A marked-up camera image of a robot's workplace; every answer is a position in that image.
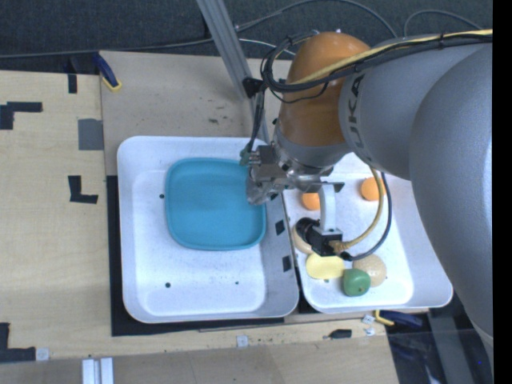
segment black base mat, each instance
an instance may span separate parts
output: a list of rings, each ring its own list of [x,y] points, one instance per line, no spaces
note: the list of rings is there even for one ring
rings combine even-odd
[[[112,336],[162,334],[175,331],[211,329],[233,326],[273,325],[284,318],[251,318],[204,322],[146,324],[130,316],[122,300],[121,237],[119,228],[118,177],[107,176],[106,194],[109,226],[110,306]]]

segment blue tray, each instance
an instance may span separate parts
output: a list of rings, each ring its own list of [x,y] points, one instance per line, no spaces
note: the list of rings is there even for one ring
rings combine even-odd
[[[237,161],[188,158],[166,176],[166,218],[180,245],[201,250],[240,250],[266,231],[265,205],[246,200],[247,168]]]

